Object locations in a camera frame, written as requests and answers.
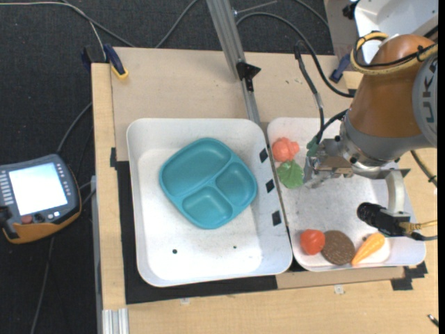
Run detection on green toy lettuce leaf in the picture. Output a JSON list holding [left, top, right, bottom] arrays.
[[276, 159, 305, 190]]

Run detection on red toy tomato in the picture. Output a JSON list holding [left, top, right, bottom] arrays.
[[300, 229, 326, 256]]

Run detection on brown cardboard board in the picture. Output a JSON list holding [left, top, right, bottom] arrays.
[[110, 46, 407, 291]]

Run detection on white plastic tray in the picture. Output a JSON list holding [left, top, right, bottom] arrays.
[[125, 117, 294, 288], [266, 116, 428, 273]]

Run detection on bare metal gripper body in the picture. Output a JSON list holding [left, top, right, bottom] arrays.
[[314, 138, 401, 181]]

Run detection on orange carrot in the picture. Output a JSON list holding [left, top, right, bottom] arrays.
[[350, 232, 387, 267]]

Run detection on black cylinder on white bracket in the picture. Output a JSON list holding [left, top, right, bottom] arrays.
[[357, 168, 412, 238]]

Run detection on blue divided plate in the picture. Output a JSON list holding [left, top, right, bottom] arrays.
[[159, 137, 259, 231]]

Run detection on brown round biscuit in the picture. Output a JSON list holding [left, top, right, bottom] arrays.
[[320, 230, 357, 267]]

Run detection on salmon orange toy food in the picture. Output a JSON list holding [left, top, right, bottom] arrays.
[[271, 136, 300, 164]]

